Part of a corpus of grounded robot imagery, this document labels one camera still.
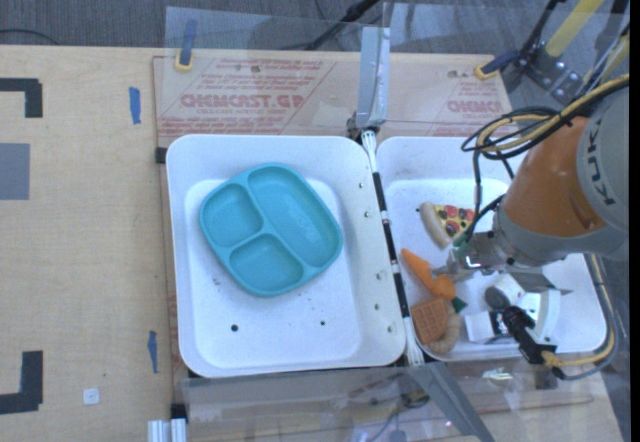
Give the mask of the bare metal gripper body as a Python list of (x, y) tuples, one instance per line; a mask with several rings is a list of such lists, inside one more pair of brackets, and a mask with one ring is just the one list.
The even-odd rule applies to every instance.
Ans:
[(527, 266), (506, 253), (500, 246), (502, 240), (492, 231), (475, 232), (471, 236), (465, 233), (453, 242), (453, 277), (466, 280), (474, 273), (490, 275), (498, 273), (523, 273), (541, 275), (540, 266)]

